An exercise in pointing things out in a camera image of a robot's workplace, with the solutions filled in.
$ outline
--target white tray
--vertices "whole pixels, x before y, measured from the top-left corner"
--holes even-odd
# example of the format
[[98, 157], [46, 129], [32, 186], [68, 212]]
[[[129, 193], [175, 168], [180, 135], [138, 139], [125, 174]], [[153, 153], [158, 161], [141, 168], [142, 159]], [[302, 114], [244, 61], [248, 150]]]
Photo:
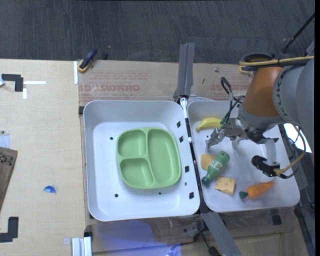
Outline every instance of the white tray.
[[[85, 106], [83, 119], [88, 209], [95, 219], [188, 216], [199, 209], [197, 179], [181, 106], [173, 101], [96, 100]], [[166, 129], [176, 140], [181, 177], [174, 185], [137, 189], [121, 179], [116, 154], [118, 136], [129, 129], [146, 127]]]
[[[208, 140], [213, 128], [205, 128], [196, 131], [196, 127], [201, 120], [206, 117], [216, 117], [222, 119], [229, 110], [229, 101], [194, 101], [188, 105], [188, 116], [191, 126], [193, 147], [196, 161], [200, 173], [200, 178], [206, 175], [207, 171], [201, 168], [200, 159], [202, 154], [217, 155], [219, 151], [225, 151], [230, 155], [230, 161], [220, 176], [235, 179], [235, 191], [233, 195], [228, 195], [215, 189], [216, 179], [212, 179], [209, 186], [202, 185], [203, 197], [206, 205], [215, 212], [247, 211], [266, 208], [292, 207], [300, 200], [300, 192], [295, 177], [282, 179], [275, 177], [274, 186], [266, 193], [255, 199], [240, 199], [239, 192], [246, 191], [247, 187], [257, 184], [260, 181], [269, 179], [262, 171], [251, 164], [253, 156], [259, 155], [266, 158], [267, 151], [264, 145], [255, 144], [249, 140], [240, 141], [236, 147], [232, 146], [229, 138], [225, 137], [222, 142], [206, 147], [205, 140]], [[238, 108], [235, 108], [231, 117], [238, 115]], [[288, 155], [279, 131], [278, 126], [264, 134], [265, 137], [279, 138], [275, 143], [277, 161], [280, 167], [289, 165]], [[290, 168], [285, 175], [292, 173]]]

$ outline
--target green bottle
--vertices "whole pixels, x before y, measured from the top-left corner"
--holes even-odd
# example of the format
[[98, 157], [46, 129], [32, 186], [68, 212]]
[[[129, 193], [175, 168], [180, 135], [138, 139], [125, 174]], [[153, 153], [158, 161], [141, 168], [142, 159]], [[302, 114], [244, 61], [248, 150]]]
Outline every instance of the green bottle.
[[206, 176], [201, 180], [202, 183], [205, 185], [209, 184], [213, 177], [218, 176], [222, 172], [229, 160], [230, 156], [226, 152], [220, 151], [216, 155], [215, 159], [210, 163]]

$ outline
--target yellow banana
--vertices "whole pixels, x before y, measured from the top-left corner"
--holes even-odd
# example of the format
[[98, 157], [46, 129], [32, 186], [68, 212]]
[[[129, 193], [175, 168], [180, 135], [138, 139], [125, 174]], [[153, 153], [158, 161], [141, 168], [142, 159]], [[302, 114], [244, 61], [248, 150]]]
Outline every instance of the yellow banana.
[[199, 131], [202, 128], [208, 128], [208, 127], [217, 127], [218, 129], [220, 129], [220, 127], [221, 127], [220, 121], [221, 121], [221, 119], [219, 119], [217, 117], [206, 117], [195, 128], [195, 130]]

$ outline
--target orange carrot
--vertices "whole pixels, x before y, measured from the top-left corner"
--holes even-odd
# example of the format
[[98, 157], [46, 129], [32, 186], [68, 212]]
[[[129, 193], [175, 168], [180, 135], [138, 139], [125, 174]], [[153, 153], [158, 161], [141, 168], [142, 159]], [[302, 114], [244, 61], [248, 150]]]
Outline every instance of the orange carrot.
[[246, 192], [240, 191], [239, 196], [241, 199], [244, 199], [245, 197], [256, 198], [270, 189], [273, 185], [274, 183], [272, 181], [251, 185], [246, 189]]

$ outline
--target white tape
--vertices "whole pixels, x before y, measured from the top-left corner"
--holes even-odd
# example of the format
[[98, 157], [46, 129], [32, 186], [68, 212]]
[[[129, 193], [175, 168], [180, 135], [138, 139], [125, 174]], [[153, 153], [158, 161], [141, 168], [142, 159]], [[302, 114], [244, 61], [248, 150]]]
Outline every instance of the white tape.
[[0, 147], [10, 149], [10, 134], [0, 135]]
[[27, 98], [27, 88], [23, 88], [22, 98], [25, 100]]
[[25, 85], [46, 85], [47, 81], [24, 81]]
[[74, 72], [74, 84], [78, 84], [78, 62], [73, 62], [73, 72]]

